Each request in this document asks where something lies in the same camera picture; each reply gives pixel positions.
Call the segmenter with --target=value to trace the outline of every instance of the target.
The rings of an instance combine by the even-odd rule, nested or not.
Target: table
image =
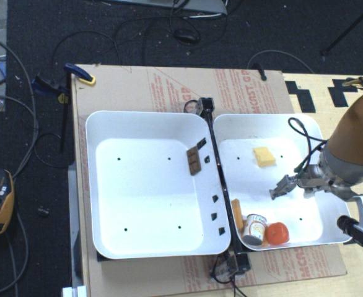
[[[316,112],[310,112],[318,123],[323,137],[329,137],[338,121],[341,119],[347,107],[336,108],[328,87],[334,88],[333,80],[345,80],[347,77],[340,75],[307,75],[307,74],[282,74],[281,72],[266,72],[267,84],[278,84],[277,87],[259,87],[262,93],[255,98],[242,94],[238,89],[230,85],[232,83],[243,83],[243,77],[249,77],[260,84],[257,72],[254,71],[233,71],[233,70],[202,70],[202,69],[170,69],[164,67],[114,67],[114,66],[89,66],[80,65],[81,68],[93,74],[97,78],[94,87],[86,86],[78,80],[73,79],[72,86],[72,108],[74,120],[74,139],[76,143],[76,173],[78,190],[78,209],[80,214],[79,230],[81,236],[81,257],[82,257],[82,282],[87,287],[88,296],[142,296],[158,291],[162,287],[162,295],[174,295],[178,289],[179,282],[172,277],[167,282],[158,282],[155,277],[157,272],[164,268],[172,270],[178,259],[163,258],[155,261],[140,260],[135,262],[97,262],[95,249],[92,243],[90,232],[90,205],[89,190],[87,190],[86,171],[86,146],[84,146],[84,124],[86,117],[97,110],[128,110],[128,111],[168,111],[181,112],[184,102],[194,97],[214,97],[215,112],[221,113],[296,113],[312,111],[313,106],[300,106],[297,95],[288,95],[284,88],[284,80],[287,82],[289,92],[298,94],[303,90],[309,90],[312,103]],[[210,71],[214,79],[205,78]],[[343,93],[346,102],[350,105],[363,92]],[[356,186],[354,190],[363,193],[363,183]],[[351,216],[357,218],[357,210],[354,204],[349,204]],[[248,296],[363,296],[363,248],[356,244],[343,245],[332,244],[339,247],[343,257],[346,275],[337,277],[325,277],[311,280],[299,280],[270,285],[257,285],[243,287],[241,290]],[[139,281],[128,284],[134,273],[146,270],[145,276],[139,277]],[[127,283],[130,287],[121,287],[121,283]],[[138,287],[138,294],[132,289]],[[191,297],[204,296],[233,296],[231,289],[202,291],[187,294]]]

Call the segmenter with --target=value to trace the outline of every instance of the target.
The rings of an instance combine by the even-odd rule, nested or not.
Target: tomato
[[[289,240],[289,230],[282,222],[272,223],[267,226],[265,235],[268,243],[273,245],[286,243]]]

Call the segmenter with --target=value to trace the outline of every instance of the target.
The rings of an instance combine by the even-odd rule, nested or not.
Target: tin can
[[[259,246],[263,243],[267,227],[267,219],[261,215],[252,214],[247,217],[242,240],[248,245]]]

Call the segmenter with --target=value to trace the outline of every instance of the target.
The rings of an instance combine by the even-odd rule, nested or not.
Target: black floor
[[[61,85],[66,62],[242,69],[266,50],[271,52],[251,62],[283,72],[363,75],[363,19],[321,55],[363,14],[363,0],[229,0],[227,8],[227,18],[189,20],[193,26],[180,16],[195,13],[173,10],[174,30],[189,28],[201,35],[198,45],[186,46],[172,36],[170,9],[108,1],[8,0],[7,45],[31,79],[41,72]],[[141,17],[148,19],[135,20]],[[31,106],[26,78],[9,53],[7,95]],[[35,95],[35,103],[42,136],[15,184],[30,252],[18,289],[19,296],[55,297],[71,284],[67,166],[74,147],[69,118],[66,148],[59,153],[62,106],[57,99]],[[7,102],[7,111],[0,113],[0,168],[15,173],[32,134],[29,112]],[[49,215],[39,216],[39,209]],[[25,251],[16,217],[9,237],[19,273]],[[0,288],[13,276],[7,239],[0,236]],[[0,296],[15,296],[15,291]]]

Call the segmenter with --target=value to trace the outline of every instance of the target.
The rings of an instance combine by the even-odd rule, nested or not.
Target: yellow sponge
[[[253,151],[259,167],[266,167],[275,164],[275,158],[267,147],[256,147]]]

